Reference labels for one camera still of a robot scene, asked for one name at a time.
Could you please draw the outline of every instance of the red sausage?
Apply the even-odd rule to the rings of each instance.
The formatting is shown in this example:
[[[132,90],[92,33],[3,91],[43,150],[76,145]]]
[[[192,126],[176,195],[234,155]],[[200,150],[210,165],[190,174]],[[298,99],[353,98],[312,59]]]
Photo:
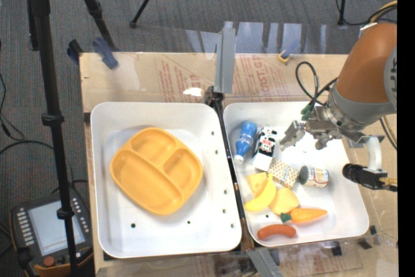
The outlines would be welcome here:
[[[289,225],[284,224],[273,224],[263,227],[262,229],[258,230],[258,239],[264,240],[267,237],[270,237],[272,235],[276,234],[282,234],[287,237],[294,237],[296,235],[297,231],[295,228]]]

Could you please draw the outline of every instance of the bottle cap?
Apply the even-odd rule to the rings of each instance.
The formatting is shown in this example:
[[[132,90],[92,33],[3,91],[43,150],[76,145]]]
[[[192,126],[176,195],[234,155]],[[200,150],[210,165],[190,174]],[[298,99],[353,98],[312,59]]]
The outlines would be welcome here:
[[[243,156],[241,156],[241,155],[235,155],[235,162],[236,162],[236,164],[242,164],[243,162],[244,162],[244,157]]]

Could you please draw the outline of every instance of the gray carpet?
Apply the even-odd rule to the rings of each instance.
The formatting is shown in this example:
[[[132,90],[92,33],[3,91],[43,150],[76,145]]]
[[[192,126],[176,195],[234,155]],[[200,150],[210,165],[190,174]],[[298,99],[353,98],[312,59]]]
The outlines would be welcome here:
[[[231,23],[238,32],[238,53],[276,53],[302,33],[304,53],[347,54],[359,37],[360,26],[354,23],[366,21],[394,0],[346,0],[343,26],[337,24],[341,0],[150,0],[136,29],[129,22],[144,0],[97,1],[121,51],[214,52],[217,33]],[[78,66],[67,56],[67,46],[75,39],[84,51],[93,51],[92,41],[100,34],[83,0],[50,3],[65,156],[73,177],[86,179],[80,77]],[[396,15],[388,18],[396,20]],[[279,39],[282,26],[284,39]],[[30,49],[26,0],[0,0],[0,39],[0,72],[6,86],[3,120],[8,119],[25,139],[51,144],[50,130],[41,121],[45,92],[39,52]],[[0,149],[14,142],[0,131]],[[0,219],[7,221],[12,206],[47,195],[57,186],[53,151],[39,143],[7,149],[0,154],[0,186]],[[88,201],[86,185],[77,184],[77,189]],[[0,233],[0,252],[9,244]],[[13,249],[0,256],[0,276],[24,276]]]

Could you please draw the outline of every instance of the blue bottle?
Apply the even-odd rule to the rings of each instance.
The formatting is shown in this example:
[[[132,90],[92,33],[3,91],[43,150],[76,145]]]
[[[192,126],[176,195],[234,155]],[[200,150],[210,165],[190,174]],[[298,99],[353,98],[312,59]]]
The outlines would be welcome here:
[[[239,138],[236,141],[236,155],[234,156],[236,164],[244,162],[244,155],[251,149],[256,134],[257,125],[253,122],[245,121],[242,124]]]

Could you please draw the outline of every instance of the orange divided plate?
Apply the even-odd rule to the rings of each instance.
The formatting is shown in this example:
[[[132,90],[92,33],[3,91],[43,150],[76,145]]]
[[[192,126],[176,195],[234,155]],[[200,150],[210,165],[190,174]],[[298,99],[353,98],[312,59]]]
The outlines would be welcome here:
[[[165,130],[148,127],[114,155],[111,176],[136,204],[156,215],[180,209],[195,192],[203,168],[196,155]]]

